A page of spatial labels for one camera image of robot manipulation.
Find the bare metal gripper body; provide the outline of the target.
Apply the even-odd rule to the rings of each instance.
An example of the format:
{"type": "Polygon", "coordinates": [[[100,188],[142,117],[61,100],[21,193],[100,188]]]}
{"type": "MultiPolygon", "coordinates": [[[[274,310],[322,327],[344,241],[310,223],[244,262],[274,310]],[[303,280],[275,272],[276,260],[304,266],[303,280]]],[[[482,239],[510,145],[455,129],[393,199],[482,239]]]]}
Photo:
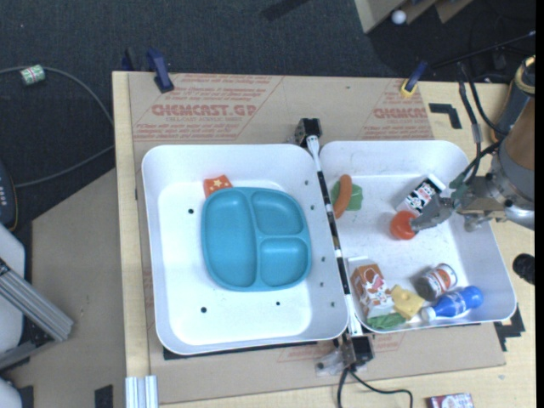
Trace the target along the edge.
{"type": "Polygon", "coordinates": [[[465,218],[466,230],[476,230],[491,220],[535,229],[534,194],[502,172],[488,172],[452,189],[454,207],[465,218]]]}

